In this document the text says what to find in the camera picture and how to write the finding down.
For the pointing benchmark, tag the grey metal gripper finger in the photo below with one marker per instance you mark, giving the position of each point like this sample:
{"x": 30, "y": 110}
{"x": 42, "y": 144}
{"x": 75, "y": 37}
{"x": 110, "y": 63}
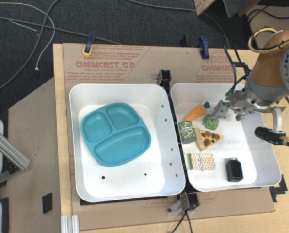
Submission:
{"x": 244, "y": 115}
{"x": 220, "y": 109}

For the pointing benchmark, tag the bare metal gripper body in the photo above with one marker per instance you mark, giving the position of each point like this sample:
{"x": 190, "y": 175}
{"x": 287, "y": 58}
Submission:
{"x": 241, "y": 101}

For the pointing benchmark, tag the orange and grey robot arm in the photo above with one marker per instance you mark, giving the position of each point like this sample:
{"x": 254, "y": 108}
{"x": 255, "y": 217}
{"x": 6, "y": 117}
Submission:
{"x": 268, "y": 69}

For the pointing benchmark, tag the green broccoli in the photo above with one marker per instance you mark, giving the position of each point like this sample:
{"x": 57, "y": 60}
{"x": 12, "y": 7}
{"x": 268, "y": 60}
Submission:
{"x": 211, "y": 124}

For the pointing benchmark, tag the orange carrot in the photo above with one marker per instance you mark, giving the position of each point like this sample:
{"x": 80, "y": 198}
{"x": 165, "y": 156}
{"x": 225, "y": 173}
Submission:
{"x": 195, "y": 113}

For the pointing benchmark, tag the white plastic tray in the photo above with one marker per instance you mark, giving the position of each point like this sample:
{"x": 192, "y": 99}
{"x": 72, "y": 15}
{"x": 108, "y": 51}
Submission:
{"x": 231, "y": 144}
{"x": 125, "y": 178}

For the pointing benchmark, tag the yellow pizza slice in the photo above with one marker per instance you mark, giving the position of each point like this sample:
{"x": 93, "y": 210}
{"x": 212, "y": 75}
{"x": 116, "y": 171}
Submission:
{"x": 206, "y": 138}

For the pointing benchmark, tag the small green can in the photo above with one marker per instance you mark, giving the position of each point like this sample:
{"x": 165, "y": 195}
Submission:
{"x": 186, "y": 132}

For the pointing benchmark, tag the white patterned packet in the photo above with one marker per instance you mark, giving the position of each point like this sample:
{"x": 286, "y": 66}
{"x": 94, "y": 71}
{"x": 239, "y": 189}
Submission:
{"x": 202, "y": 162}

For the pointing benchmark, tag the brown cardboard board, red print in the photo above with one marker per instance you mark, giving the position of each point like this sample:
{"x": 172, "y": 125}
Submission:
{"x": 134, "y": 62}

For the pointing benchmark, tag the blue divided plate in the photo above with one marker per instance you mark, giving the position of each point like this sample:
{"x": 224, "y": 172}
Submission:
{"x": 115, "y": 135}

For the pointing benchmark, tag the black cylinder on white bracket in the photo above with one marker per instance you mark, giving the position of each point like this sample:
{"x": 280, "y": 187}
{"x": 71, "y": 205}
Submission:
{"x": 265, "y": 133}

